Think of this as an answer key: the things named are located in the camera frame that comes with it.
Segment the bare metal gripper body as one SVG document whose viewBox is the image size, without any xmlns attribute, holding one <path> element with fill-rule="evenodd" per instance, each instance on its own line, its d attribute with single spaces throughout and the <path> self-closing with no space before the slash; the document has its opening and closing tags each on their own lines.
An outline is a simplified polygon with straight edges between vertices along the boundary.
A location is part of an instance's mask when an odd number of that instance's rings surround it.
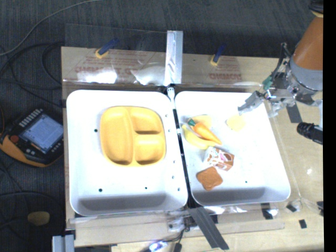
<svg viewBox="0 0 336 252">
<path fill-rule="evenodd" d="M 277 72 L 264 80 L 264 98 L 269 101 L 314 102 L 314 90 L 300 83 L 290 72 Z"/>
</svg>

